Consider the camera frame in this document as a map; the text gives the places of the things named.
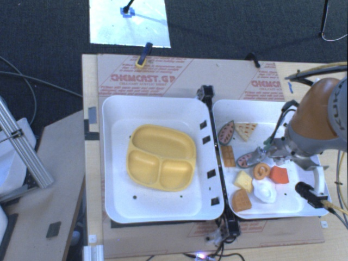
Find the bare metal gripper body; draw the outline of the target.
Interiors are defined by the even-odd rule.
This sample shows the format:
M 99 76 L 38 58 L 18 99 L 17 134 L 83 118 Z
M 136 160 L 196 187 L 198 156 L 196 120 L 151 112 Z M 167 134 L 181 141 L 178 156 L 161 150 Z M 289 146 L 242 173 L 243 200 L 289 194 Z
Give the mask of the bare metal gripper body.
M 287 161 L 305 160 L 305 156 L 301 153 L 302 151 L 291 139 L 283 136 L 281 138 L 273 139 L 268 150 L 268 157 L 271 159 L 285 157 L 287 158 Z

